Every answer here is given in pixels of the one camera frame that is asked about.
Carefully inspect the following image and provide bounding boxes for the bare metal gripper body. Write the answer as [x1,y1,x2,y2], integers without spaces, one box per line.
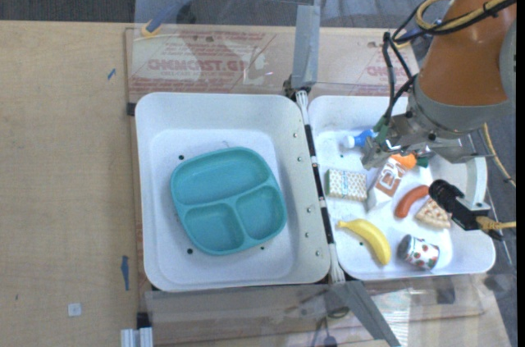
[384,111,471,156]

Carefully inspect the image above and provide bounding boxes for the white bottle with blue cap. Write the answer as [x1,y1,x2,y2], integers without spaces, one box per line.
[342,128,377,149]

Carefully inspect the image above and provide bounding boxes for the orange carrot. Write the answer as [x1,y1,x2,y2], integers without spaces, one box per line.
[391,153,430,170]

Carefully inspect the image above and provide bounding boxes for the white and orange carton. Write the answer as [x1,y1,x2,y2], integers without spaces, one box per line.
[366,156,408,212]

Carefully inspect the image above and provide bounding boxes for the orange patterned biscuit packet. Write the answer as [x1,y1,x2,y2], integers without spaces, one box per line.
[324,167,368,203]

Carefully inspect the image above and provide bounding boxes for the orange sausage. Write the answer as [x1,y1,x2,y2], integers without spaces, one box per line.
[394,185,431,220]

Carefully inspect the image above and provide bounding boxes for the yellow banana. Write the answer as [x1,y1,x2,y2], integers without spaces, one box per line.
[336,218,392,267]

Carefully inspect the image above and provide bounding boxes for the pizza slice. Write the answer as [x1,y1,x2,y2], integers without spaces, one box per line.
[414,198,453,231]

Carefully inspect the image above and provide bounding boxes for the white plastic tray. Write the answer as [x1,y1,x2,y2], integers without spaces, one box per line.
[134,92,332,293]
[307,94,497,282]

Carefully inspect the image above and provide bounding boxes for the white can with strawberry print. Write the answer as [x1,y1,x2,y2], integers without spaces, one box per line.
[395,234,441,272]

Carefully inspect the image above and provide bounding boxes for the teal divided plate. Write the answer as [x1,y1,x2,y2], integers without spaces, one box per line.
[169,146,288,257]

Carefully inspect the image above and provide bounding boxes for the brown cardboard board red print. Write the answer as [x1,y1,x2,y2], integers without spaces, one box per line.
[125,24,506,347]

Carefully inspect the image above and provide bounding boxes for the black cylinder on white bracket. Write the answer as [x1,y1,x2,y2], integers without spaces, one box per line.
[428,155,492,231]

